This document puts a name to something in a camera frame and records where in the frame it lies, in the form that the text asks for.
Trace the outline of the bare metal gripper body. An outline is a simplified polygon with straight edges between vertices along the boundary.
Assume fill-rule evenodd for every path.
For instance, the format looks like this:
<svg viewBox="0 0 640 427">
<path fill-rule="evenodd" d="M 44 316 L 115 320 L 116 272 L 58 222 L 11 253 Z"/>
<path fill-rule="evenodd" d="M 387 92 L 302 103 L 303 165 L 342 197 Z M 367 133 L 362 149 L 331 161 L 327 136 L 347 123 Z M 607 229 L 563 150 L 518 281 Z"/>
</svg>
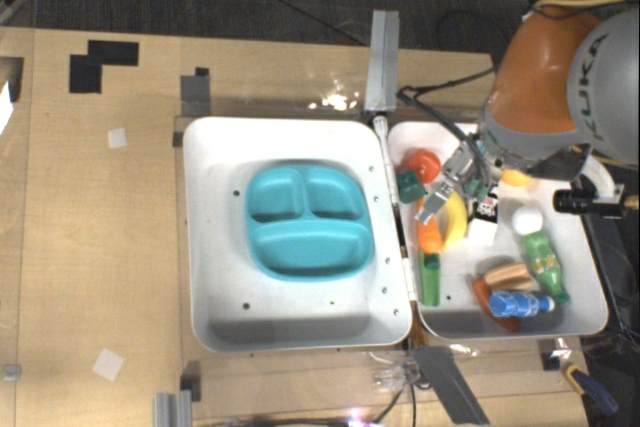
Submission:
<svg viewBox="0 0 640 427">
<path fill-rule="evenodd" d="M 443 167 L 444 182 L 455 189 L 491 189 L 501 178 L 494 155 L 479 138 L 461 142 Z"/>
</svg>

